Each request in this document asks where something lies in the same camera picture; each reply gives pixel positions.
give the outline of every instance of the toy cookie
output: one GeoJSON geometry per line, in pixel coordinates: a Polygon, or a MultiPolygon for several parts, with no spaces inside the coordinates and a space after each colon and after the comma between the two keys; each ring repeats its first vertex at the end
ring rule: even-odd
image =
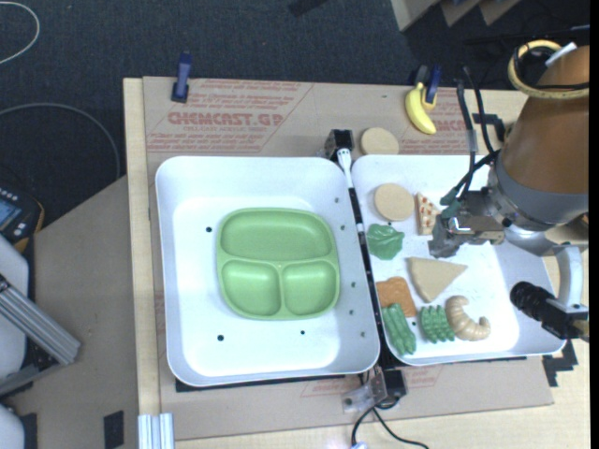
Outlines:
{"type": "Polygon", "coordinates": [[[383,218],[389,221],[403,221],[414,211],[415,202],[403,186],[385,183],[374,191],[374,206],[383,218]]]}
{"type": "Polygon", "coordinates": [[[368,128],[360,139],[362,151],[365,154],[397,154],[400,152],[400,142],[385,128],[368,128]]]}

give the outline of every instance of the table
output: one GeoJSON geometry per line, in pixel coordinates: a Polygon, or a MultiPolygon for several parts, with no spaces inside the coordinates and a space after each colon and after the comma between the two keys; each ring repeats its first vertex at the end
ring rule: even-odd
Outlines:
{"type": "MultiPolygon", "coordinates": [[[[475,108],[474,96],[467,95],[475,108]]],[[[487,92],[488,113],[513,121],[524,102],[516,92],[487,92]]],[[[127,177],[130,210],[137,379],[139,412],[162,412],[156,345],[156,313],[152,268],[151,228],[148,220],[149,189],[145,147],[143,81],[124,81],[127,177]]],[[[585,252],[588,264],[588,251],[585,252]]],[[[549,268],[555,275],[556,268],[549,268]]],[[[588,298],[588,278],[585,297],[588,298]]],[[[560,387],[552,390],[551,406],[499,412],[454,414],[394,421],[401,436],[425,442],[429,447],[590,447],[589,345],[574,341],[579,366],[560,373],[560,387]]],[[[228,447],[348,447],[351,426],[305,428],[226,438],[177,442],[181,448],[228,447]]],[[[358,435],[369,447],[397,447],[380,424],[364,424],[358,435]]]]}

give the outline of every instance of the cheese wedge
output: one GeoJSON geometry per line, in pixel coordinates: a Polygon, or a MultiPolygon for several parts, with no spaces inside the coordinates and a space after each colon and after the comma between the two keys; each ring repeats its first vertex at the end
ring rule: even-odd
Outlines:
{"type": "Polygon", "coordinates": [[[410,257],[408,269],[418,294],[430,303],[437,298],[468,267],[448,261],[410,257]]]}
{"type": "Polygon", "coordinates": [[[416,193],[416,219],[418,235],[430,235],[434,228],[434,221],[441,211],[421,193],[416,193]]]}

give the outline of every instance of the metal bracket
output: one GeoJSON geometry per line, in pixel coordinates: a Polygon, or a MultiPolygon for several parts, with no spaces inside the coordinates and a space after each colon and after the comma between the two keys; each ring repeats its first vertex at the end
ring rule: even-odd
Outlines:
{"type": "Polygon", "coordinates": [[[138,449],[175,449],[172,413],[138,416],[138,449]]]}
{"type": "MultiPolygon", "coordinates": [[[[476,124],[481,123],[480,113],[473,113],[472,116],[476,124]]],[[[485,123],[493,125],[497,139],[503,143],[505,140],[504,121],[495,114],[485,114],[485,123]]]]}
{"type": "MultiPolygon", "coordinates": [[[[0,315],[61,366],[75,361],[80,342],[52,320],[36,303],[15,289],[2,274],[0,274],[0,315]]],[[[21,368],[0,382],[0,396],[31,383],[57,367],[59,366],[54,365],[42,370],[35,365],[29,365],[21,368]]]]}
{"type": "Polygon", "coordinates": [[[342,395],[344,413],[361,413],[387,398],[383,372],[377,371],[367,383],[342,395]]]}

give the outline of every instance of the black cable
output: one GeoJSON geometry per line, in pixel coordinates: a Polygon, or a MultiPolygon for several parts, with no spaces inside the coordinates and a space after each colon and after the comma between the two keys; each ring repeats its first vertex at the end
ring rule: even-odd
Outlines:
{"type": "MultiPolygon", "coordinates": [[[[554,50],[549,49],[547,47],[536,47],[534,51],[541,52],[544,56],[546,56],[546,60],[555,53],[554,50]]],[[[520,79],[520,81],[525,82],[528,86],[532,88],[536,88],[538,90],[584,90],[585,88],[590,87],[590,82],[585,81],[584,83],[569,83],[569,84],[551,84],[551,85],[538,85],[535,83],[531,83],[527,81],[524,77],[524,69],[522,68],[523,56],[519,56],[519,47],[514,49],[514,70],[516,72],[516,76],[520,79]]]]}
{"type": "Polygon", "coordinates": [[[358,428],[359,425],[362,423],[362,421],[364,420],[364,418],[369,414],[369,413],[374,413],[374,415],[376,416],[376,418],[379,420],[379,422],[383,425],[383,427],[385,428],[385,430],[391,435],[391,437],[399,442],[403,442],[404,444],[411,444],[411,445],[416,445],[418,447],[422,447],[423,449],[430,449],[428,445],[422,443],[422,442],[418,442],[418,441],[410,441],[408,439],[404,439],[400,436],[398,436],[397,434],[395,434],[395,432],[393,432],[391,430],[391,428],[385,423],[385,420],[381,417],[381,414],[378,413],[378,411],[376,410],[376,406],[372,406],[370,409],[368,409],[367,411],[364,412],[363,415],[361,415],[359,417],[359,419],[356,421],[356,423],[354,424],[354,428],[352,429],[352,446],[356,445],[358,443],[358,428]]]}
{"type": "Polygon", "coordinates": [[[462,69],[463,72],[466,74],[466,77],[468,77],[468,81],[470,81],[470,85],[472,86],[472,89],[475,92],[476,104],[478,105],[478,114],[480,115],[480,129],[483,134],[485,146],[487,147],[487,151],[489,153],[493,153],[495,150],[493,150],[493,146],[491,145],[489,139],[489,130],[487,129],[487,116],[483,105],[483,96],[480,93],[478,85],[475,83],[475,79],[473,79],[472,77],[472,72],[470,71],[470,68],[468,66],[464,66],[462,69]]]}
{"type": "MultiPolygon", "coordinates": [[[[466,99],[464,98],[464,84],[462,80],[458,80],[458,103],[460,104],[461,116],[464,120],[464,124],[466,125],[466,130],[469,132],[469,136],[471,137],[475,133],[475,129],[472,126],[472,120],[470,119],[470,113],[468,112],[468,108],[466,107],[466,99]]],[[[460,197],[458,199],[462,199],[462,197],[466,194],[466,192],[470,189],[470,183],[472,182],[472,177],[475,174],[475,159],[476,159],[476,151],[473,148],[473,142],[469,142],[470,145],[470,159],[468,164],[468,173],[466,173],[466,179],[463,185],[463,188],[460,193],[460,197]]]]}
{"type": "Polygon", "coordinates": [[[114,139],[112,138],[112,136],[110,135],[110,133],[106,129],[106,127],[101,122],[99,122],[96,118],[94,118],[92,115],[90,115],[89,113],[86,113],[85,111],[76,109],[74,107],[70,107],[69,105],[63,105],[60,103],[28,103],[25,105],[19,105],[17,107],[12,107],[9,109],[2,109],[2,110],[0,110],[0,116],[7,115],[9,113],[14,113],[15,111],[20,111],[23,109],[47,109],[47,108],[49,108],[49,109],[65,109],[67,111],[72,111],[74,113],[77,113],[77,114],[87,118],[93,124],[95,124],[100,129],[100,131],[104,134],[104,136],[107,138],[110,146],[112,147],[112,152],[114,153],[114,159],[115,159],[115,163],[116,163],[116,165],[115,165],[115,167],[116,167],[115,180],[118,180],[121,177],[121,156],[116,147],[116,143],[114,142],[114,139]]]}
{"type": "MultiPolygon", "coordinates": [[[[481,167],[483,167],[484,165],[490,165],[493,161],[495,161],[495,158],[497,158],[497,155],[499,154],[499,150],[495,150],[493,153],[489,153],[486,154],[483,158],[481,158],[480,160],[478,160],[475,163],[475,166],[473,168],[474,172],[476,172],[478,169],[480,169],[481,167]]],[[[469,174],[466,173],[460,180],[460,182],[455,186],[456,190],[460,190],[460,188],[462,187],[462,185],[464,183],[466,183],[466,180],[468,179],[469,174]]]]}
{"type": "Polygon", "coordinates": [[[535,2],[538,6],[540,6],[543,9],[543,12],[545,14],[547,14],[553,20],[564,23],[565,25],[568,25],[570,27],[576,28],[575,25],[573,24],[573,22],[571,22],[570,20],[567,20],[563,17],[560,17],[559,15],[554,13],[553,8],[551,8],[549,5],[547,5],[545,2],[543,2],[543,0],[531,0],[531,1],[535,2]]]}
{"type": "Polygon", "coordinates": [[[543,16],[549,16],[550,18],[553,18],[555,20],[565,22],[564,20],[562,20],[559,17],[552,15],[552,14],[535,13],[521,23],[520,31],[516,34],[499,35],[499,36],[483,36],[481,38],[468,38],[466,40],[463,40],[463,44],[467,45],[467,46],[474,46],[474,45],[484,45],[487,43],[496,43],[498,41],[506,42],[506,41],[511,41],[511,40],[516,40],[516,41],[529,40],[530,41],[530,40],[547,39],[547,38],[548,39],[555,39],[555,38],[571,39],[573,33],[590,32],[591,31],[591,26],[589,24],[574,25],[572,23],[567,22],[566,24],[569,25],[569,28],[566,28],[563,30],[551,30],[551,31],[547,31],[547,32],[535,32],[535,33],[525,32],[525,28],[528,26],[528,23],[530,22],[530,20],[532,20],[536,17],[543,17],[543,16]]]}
{"type": "Polygon", "coordinates": [[[376,405],[376,409],[382,409],[383,411],[387,411],[387,410],[392,409],[395,406],[397,406],[397,404],[399,402],[400,402],[400,398],[398,396],[396,396],[390,402],[387,402],[387,403],[385,403],[384,401],[383,402],[379,402],[376,405]]]}
{"type": "Polygon", "coordinates": [[[493,87],[493,84],[495,82],[500,82],[504,85],[504,87],[506,89],[511,89],[512,85],[509,82],[509,79],[504,77],[502,79],[494,79],[494,80],[489,80],[487,81],[487,78],[489,77],[489,73],[490,71],[497,66],[497,64],[499,64],[499,62],[505,58],[505,53],[508,50],[508,46],[502,41],[502,40],[498,40],[496,43],[499,46],[499,51],[497,51],[497,54],[495,54],[494,56],[491,54],[491,52],[489,50],[487,50],[487,54],[489,55],[490,58],[492,58],[491,63],[489,63],[487,65],[487,69],[485,70],[485,72],[483,73],[483,76],[480,78],[480,82],[478,82],[478,86],[479,88],[484,88],[486,86],[488,86],[489,88],[493,87]]]}

